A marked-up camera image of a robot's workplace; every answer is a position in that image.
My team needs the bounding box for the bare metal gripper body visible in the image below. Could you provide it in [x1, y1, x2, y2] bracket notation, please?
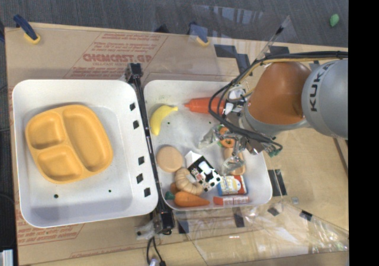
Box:
[242, 132, 275, 156]

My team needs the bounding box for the clear packet with orange rings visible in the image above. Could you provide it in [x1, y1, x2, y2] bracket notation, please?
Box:
[197, 124, 241, 150]

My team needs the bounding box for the orange and white carton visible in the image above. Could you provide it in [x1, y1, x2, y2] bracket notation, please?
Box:
[216, 175, 248, 197]

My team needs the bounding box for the black and white milk carton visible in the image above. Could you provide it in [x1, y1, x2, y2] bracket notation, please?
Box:
[184, 150, 223, 193]

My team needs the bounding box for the red and white packet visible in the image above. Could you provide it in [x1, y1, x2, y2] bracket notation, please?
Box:
[213, 196, 250, 207]

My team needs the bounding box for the orange squeeze bottle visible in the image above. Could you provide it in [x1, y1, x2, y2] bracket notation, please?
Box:
[183, 97, 227, 115]

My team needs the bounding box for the white plastic tray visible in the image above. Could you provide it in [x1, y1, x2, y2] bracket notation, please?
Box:
[11, 79, 159, 229]
[143, 79, 274, 211]

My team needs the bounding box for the beige croissant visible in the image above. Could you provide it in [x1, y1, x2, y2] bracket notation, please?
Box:
[174, 167, 205, 196]

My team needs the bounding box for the tan round biscuit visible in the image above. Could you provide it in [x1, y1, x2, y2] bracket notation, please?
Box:
[156, 145, 185, 174]

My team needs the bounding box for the yellow banana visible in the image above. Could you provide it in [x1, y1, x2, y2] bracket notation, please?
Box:
[149, 104, 179, 137]

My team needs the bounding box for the orange divided plate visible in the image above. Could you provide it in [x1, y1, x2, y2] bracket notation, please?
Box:
[24, 104, 114, 185]

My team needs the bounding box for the brown cardboard board red print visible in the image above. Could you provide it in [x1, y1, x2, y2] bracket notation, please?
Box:
[4, 22, 239, 266]

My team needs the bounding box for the black block with thin wires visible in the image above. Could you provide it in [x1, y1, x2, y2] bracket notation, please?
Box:
[151, 209, 176, 235]
[124, 62, 144, 84]

